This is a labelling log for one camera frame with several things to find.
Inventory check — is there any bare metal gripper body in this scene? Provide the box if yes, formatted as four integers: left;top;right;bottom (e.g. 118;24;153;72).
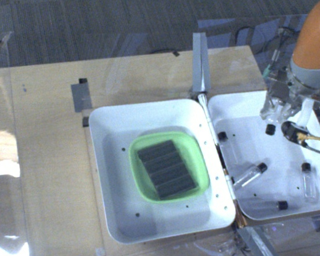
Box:
262;63;320;115

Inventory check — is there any clear bottle with black cap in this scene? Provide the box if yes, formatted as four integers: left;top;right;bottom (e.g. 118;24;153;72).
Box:
299;160;320;204
217;129;240;170
258;96;296;137
230;162;271;191
242;194;290;217

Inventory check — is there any white plastic tray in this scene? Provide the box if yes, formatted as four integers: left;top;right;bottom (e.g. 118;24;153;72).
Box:
86;89;239;248
205;79;320;226

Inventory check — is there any dark grey ridged block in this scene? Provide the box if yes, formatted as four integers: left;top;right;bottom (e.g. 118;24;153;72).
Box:
136;137;199;204

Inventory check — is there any green bowl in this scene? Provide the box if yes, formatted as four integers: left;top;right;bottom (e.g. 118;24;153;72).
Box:
125;126;213;209

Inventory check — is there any black cylinder on white bracket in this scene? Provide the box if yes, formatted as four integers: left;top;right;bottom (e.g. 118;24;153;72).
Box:
277;97;320;146

